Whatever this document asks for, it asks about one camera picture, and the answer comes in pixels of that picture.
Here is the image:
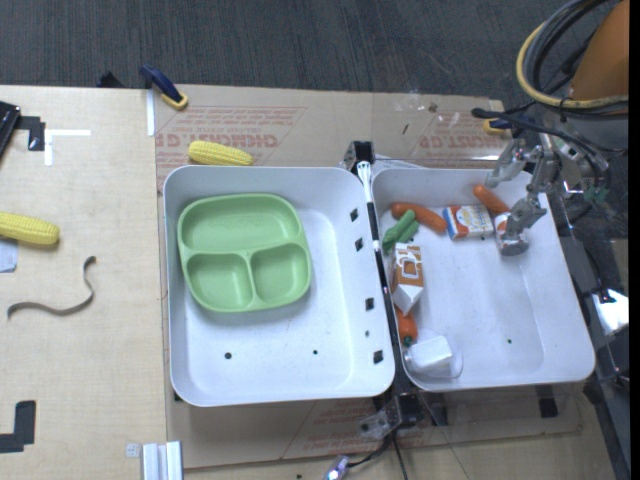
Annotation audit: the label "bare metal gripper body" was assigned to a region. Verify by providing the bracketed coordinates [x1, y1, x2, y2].
[536, 131, 609, 195]

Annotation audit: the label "red and white small can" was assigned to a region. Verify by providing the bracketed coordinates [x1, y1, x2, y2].
[493, 211, 532, 258]

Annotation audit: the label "short orange sausage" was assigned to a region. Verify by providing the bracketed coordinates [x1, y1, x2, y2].
[472, 183, 512, 216]

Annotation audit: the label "small orange and white carton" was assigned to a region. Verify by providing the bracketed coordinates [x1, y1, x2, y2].
[441, 203, 496, 241]

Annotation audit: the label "long orange sausage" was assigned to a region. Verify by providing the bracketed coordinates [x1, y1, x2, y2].
[390, 201, 448, 235]

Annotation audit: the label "white plastic tray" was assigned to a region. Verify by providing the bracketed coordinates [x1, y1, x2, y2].
[370, 166, 598, 394]
[162, 164, 398, 409]

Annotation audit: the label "green bean pods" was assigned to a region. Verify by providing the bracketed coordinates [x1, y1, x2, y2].
[381, 208, 421, 255]

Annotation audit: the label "tall orange and white carton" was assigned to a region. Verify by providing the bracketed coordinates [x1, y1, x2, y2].
[387, 241, 427, 317]

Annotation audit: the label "thin black and white rod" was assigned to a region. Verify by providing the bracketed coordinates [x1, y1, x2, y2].
[356, 160, 402, 395]

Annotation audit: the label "orange carrot with green top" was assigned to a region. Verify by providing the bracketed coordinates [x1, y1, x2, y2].
[394, 305, 419, 348]

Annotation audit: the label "brown cardboard board red print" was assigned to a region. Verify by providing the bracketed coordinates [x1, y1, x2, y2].
[153, 84, 603, 470]

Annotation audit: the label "green divided plate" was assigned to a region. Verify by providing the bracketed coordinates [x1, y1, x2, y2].
[176, 192, 314, 315]

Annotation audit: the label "yellow corn cob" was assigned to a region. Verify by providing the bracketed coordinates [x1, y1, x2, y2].
[0, 211, 62, 247]
[187, 139, 255, 168]

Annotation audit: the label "grey curled strip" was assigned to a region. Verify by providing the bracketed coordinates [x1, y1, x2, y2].
[6, 254, 98, 322]

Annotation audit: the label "black block with thin wires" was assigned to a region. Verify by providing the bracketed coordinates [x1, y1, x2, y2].
[358, 391, 427, 440]
[343, 139, 376, 170]

